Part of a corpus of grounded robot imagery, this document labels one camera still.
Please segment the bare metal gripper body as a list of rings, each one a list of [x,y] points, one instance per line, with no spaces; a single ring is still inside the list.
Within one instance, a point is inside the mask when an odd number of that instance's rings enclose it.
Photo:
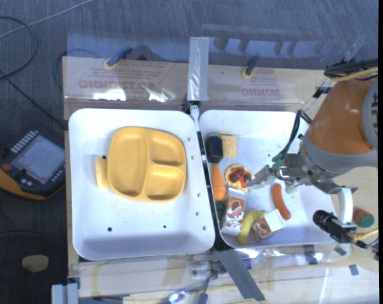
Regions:
[[[272,158],[272,170],[276,179],[283,181],[287,193],[297,191],[299,186],[310,186],[310,176],[303,169],[301,157],[294,153],[279,153]]]

